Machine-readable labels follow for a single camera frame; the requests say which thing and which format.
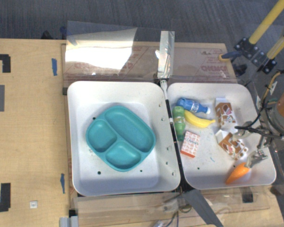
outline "dark floor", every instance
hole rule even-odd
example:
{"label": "dark floor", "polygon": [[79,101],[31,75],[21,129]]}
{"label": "dark floor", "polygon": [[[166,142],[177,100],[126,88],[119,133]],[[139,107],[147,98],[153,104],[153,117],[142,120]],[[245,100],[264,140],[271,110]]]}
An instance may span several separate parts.
{"label": "dark floor", "polygon": [[[176,42],[225,43],[232,51],[241,38],[254,32],[277,1],[0,0],[0,38],[39,39],[47,30],[54,39],[61,39],[60,27],[71,20],[173,30]],[[284,10],[257,45],[268,52],[283,34]],[[261,97],[276,70],[284,70],[284,49],[275,60],[277,66],[268,75],[256,73],[257,68],[247,63],[248,69],[239,82],[252,79],[252,86]],[[279,98],[284,91],[284,75],[277,82],[271,98]],[[284,163],[284,150],[279,157]],[[279,178],[275,184],[282,190],[276,192],[284,215],[284,181]]]}

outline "green bottle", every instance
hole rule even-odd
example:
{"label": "green bottle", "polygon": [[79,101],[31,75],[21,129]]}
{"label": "green bottle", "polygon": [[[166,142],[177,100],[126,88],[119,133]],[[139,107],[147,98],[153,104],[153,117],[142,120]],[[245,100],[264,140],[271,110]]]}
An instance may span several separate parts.
{"label": "green bottle", "polygon": [[184,140],[184,129],[185,129],[185,120],[184,120],[184,108],[181,106],[176,106],[172,110],[172,117],[174,120],[177,140]]}

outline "orange object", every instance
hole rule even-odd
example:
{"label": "orange object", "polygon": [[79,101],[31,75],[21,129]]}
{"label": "orange object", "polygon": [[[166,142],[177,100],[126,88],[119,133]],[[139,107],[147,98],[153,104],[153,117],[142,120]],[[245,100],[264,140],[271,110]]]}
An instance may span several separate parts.
{"label": "orange object", "polygon": [[236,168],[226,180],[226,184],[231,184],[233,181],[236,181],[237,179],[244,176],[247,172],[249,172],[250,168],[246,167],[245,164],[246,162],[243,162],[240,165],[236,166]]}

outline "teal divided plate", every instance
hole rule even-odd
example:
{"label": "teal divided plate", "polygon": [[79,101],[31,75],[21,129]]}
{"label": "teal divided plate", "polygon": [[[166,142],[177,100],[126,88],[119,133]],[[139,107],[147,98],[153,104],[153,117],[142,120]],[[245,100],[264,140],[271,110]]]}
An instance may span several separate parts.
{"label": "teal divided plate", "polygon": [[151,128],[132,111],[123,106],[113,106],[90,124],[86,141],[110,167],[126,172],[150,154],[156,137]]}

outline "yellow banana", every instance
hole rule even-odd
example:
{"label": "yellow banana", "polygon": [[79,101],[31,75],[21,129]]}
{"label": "yellow banana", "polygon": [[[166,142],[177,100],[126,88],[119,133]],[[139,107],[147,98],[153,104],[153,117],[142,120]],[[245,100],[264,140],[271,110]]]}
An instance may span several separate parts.
{"label": "yellow banana", "polygon": [[216,122],[215,119],[213,120],[209,120],[209,119],[201,119],[201,118],[198,118],[197,116],[195,116],[193,113],[191,113],[190,111],[188,110],[184,110],[184,117],[185,117],[185,120],[196,126],[196,127],[199,127],[199,128],[206,128],[208,127],[211,123],[214,123]]}

